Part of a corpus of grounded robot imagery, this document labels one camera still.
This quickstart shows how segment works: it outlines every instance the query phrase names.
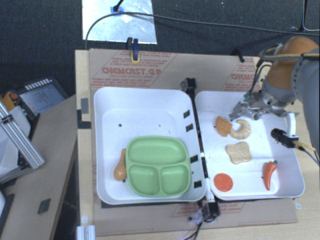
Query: metal profile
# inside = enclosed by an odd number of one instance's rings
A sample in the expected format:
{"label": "metal profile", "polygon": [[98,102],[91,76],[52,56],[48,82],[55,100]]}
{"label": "metal profile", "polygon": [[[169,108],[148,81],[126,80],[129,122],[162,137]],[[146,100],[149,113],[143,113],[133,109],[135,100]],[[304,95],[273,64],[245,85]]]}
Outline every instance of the metal profile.
{"label": "metal profile", "polygon": [[29,138],[22,132],[13,116],[9,113],[4,104],[0,101],[0,126],[9,136],[14,145],[32,169],[43,165],[45,160],[34,148]]}

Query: toy food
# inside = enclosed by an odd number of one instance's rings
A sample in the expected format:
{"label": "toy food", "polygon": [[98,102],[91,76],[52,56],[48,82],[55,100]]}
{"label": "toy food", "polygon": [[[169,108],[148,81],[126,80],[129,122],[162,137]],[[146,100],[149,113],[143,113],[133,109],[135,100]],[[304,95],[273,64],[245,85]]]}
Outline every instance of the toy food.
{"label": "toy food", "polygon": [[242,141],[238,144],[227,145],[226,152],[231,158],[231,162],[238,165],[243,162],[249,162],[252,159],[248,143]]}
{"label": "toy food", "polygon": [[122,149],[121,156],[118,164],[114,168],[113,177],[117,181],[123,181],[127,177],[127,170],[126,170],[126,149]]}
{"label": "toy food", "polygon": [[215,120],[215,128],[223,137],[226,137],[232,128],[232,123],[218,116]]}
{"label": "toy food", "polygon": [[263,173],[263,181],[266,189],[269,191],[270,190],[270,182],[271,182],[271,176],[272,173],[275,171],[277,168],[277,161],[274,162],[268,162],[264,169]]}
{"label": "toy food", "polygon": [[233,128],[230,129],[230,136],[237,139],[237,140],[243,140],[246,139],[251,134],[251,127],[250,124],[243,119],[239,119],[235,121],[236,123],[240,124],[239,130],[234,130]]}
{"label": "toy food", "polygon": [[214,177],[214,185],[215,187],[222,191],[222,192],[227,192],[232,189],[234,183],[232,181],[232,178],[225,173],[219,173]]}

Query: green plate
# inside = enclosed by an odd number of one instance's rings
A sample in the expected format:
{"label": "green plate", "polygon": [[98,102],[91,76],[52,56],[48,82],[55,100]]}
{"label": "green plate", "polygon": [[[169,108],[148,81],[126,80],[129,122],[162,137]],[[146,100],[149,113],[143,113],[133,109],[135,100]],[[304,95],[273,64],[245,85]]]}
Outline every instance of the green plate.
{"label": "green plate", "polygon": [[190,186],[188,151],[177,138],[132,139],[126,147],[125,165],[130,187],[141,196],[179,196]]}

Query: white plastic tray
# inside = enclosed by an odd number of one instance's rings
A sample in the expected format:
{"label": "white plastic tray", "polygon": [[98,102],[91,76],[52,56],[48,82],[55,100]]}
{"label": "white plastic tray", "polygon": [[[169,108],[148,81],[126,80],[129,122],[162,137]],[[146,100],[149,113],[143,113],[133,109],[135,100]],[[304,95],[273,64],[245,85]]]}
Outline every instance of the white plastic tray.
{"label": "white plastic tray", "polygon": [[[237,140],[230,135],[222,137],[214,128],[217,116],[229,119],[234,106],[243,100],[244,93],[202,91],[195,102],[201,129],[203,149],[206,158],[210,187],[222,200],[252,200],[284,197],[298,197],[305,190],[305,183],[293,148],[286,148],[271,137],[274,128],[286,131],[286,121],[274,114],[265,114],[259,120],[240,117],[250,123],[251,135],[244,140]],[[240,125],[232,122],[236,130]],[[226,152],[226,146],[246,141],[252,160],[233,164]],[[266,163],[277,160],[277,169],[271,177],[270,190],[262,179]],[[214,184],[219,173],[231,176],[233,187],[222,192]]]}
{"label": "white plastic tray", "polygon": [[[97,193],[112,205],[191,202],[206,191],[193,107],[187,94],[179,90],[104,87],[94,95]],[[128,181],[116,181],[113,173],[121,150],[138,136],[169,136],[182,141],[189,157],[191,184],[180,196],[145,197],[130,188]]]}

